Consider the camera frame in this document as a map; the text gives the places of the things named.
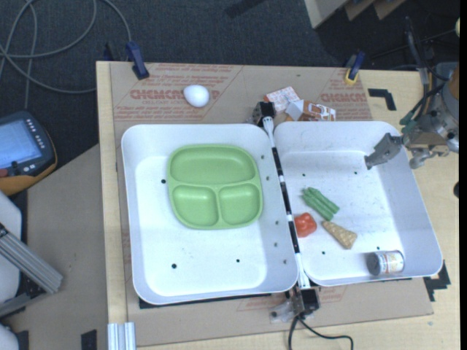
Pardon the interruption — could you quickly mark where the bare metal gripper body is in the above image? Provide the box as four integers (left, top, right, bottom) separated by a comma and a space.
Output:
402, 112, 460, 158

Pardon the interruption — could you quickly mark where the white plastic tray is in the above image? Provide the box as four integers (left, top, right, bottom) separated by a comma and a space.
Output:
272, 120, 444, 288
120, 122, 301, 306

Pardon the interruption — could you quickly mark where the green asparagus bundle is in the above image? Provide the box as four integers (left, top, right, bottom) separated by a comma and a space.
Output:
301, 186, 341, 222

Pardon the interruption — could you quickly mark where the orange and white carton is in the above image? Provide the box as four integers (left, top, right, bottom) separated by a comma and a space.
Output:
284, 99, 337, 123

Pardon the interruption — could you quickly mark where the yellow waffle cone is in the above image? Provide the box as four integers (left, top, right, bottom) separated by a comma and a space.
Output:
321, 219, 358, 250

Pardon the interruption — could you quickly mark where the thin black and white rod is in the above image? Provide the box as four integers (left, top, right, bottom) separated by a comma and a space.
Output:
263, 116, 312, 288

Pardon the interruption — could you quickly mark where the red bell pepper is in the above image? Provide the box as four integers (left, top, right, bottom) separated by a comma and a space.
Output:
293, 211, 317, 239

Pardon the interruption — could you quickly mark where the small white and orange can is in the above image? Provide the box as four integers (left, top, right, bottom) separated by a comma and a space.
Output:
365, 249, 406, 277

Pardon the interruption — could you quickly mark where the orange and white packet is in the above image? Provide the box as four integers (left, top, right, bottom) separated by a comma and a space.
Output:
265, 85, 301, 114

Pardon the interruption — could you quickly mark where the green divided plate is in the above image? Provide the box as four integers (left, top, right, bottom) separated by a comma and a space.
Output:
166, 144, 264, 230

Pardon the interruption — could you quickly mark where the white egg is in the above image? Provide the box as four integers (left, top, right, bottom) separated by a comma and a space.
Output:
182, 84, 211, 108

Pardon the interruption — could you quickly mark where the brown cardboard board red print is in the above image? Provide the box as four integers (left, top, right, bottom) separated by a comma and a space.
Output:
109, 61, 436, 348

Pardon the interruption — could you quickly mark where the black block with thin wires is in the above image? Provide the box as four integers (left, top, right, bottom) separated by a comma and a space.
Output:
251, 101, 277, 127
269, 287, 322, 323

